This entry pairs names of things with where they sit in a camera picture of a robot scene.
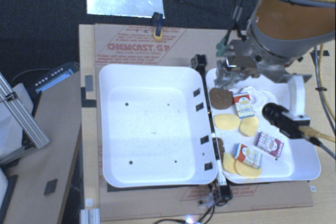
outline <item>round cookie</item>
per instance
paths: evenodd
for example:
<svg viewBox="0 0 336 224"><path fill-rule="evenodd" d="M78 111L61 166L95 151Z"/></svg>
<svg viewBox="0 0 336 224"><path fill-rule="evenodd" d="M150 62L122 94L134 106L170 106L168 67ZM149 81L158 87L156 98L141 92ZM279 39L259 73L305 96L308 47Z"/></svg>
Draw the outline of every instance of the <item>round cookie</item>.
<svg viewBox="0 0 336 224"><path fill-rule="evenodd" d="M211 105L216 109L227 109L233 104L232 92L226 89L212 88L209 97Z"/></svg>

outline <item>white plastic tray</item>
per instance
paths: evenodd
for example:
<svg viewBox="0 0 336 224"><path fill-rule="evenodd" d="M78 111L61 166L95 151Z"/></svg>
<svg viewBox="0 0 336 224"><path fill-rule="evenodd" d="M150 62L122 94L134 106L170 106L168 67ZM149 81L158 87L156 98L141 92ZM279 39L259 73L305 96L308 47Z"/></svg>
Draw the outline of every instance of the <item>white plastic tray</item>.
<svg viewBox="0 0 336 224"><path fill-rule="evenodd" d="M195 70L112 64L101 70L99 79L103 174L109 184L198 185L214 180L211 130L202 79ZM197 111L200 104L204 108ZM203 137L209 142L201 143Z"/></svg>
<svg viewBox="0 0 336 224"><path fill-rule="evenodd" d="M215 86L216 69L207 73L206 82L208 90ZM261 114L261 110L266 103L273 102L289 108L289 89L286 83L275 84L266 77L260 76L258 79L248 78L235 85L230 91L235 93L248 92L255 110L255 115L259 119L259 127L254 137L242 135L238 128L233 131L223 131L215 128L217 137L224 142L224 149L231 154L234 153L237 143L243 143L260 151L261 175L255 179L249 179L236 174L224 171L224 175L230 181L237 184L265 183L293 180L312 180L319 176L321 172L320 162L315 147L304 139L289 139L279 132L279 129L271 126ZM232 105L226 110L212 108L212 114L236 114L235 106ZM266 152L258 149L255 144L258 134L264 131L284 142L279 158L275 158Z"/></svg>

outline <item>black tape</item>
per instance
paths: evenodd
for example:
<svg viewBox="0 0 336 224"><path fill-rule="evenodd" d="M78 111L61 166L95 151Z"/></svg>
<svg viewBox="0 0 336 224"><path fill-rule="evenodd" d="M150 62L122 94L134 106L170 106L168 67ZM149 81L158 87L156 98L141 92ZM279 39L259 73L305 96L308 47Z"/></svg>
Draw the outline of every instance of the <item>black tape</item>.
<svg viewBox="0 0 336 224"><path fill-rule="evenodd" d="M209 136L208 135L201 138L201 145L203 145L204 143L207 143L207 142L209 142Z"/></svg>
<svg viewBox="0 0 336 224"><path fill-rule="evenodd" d="M315 90L321 92L321 91L326 91L327 89L325 87L318 87L318 88L315 88Z"/></svg>
<svg viewBox="0 0 336 224"><path fill-rule="evenodd" d="M82 99L82 108L96 108L97 101L94 99L86 99L86 88L80 88L81 99Z"/></svg>
<svg viewBox="0 0 336 224"><path fill-rule="evenodd" d="M206 163L206 164L204 164L204 171L211 170L213 168L214 167L213 167L212 163Z"/></svg>
<svg viewBox="0 0 336 224"><path fill-rule="evenodd" d="M54 179L47 182L46 188L44 190L44 195L52 194L56 191L58 179Z"/></svg>

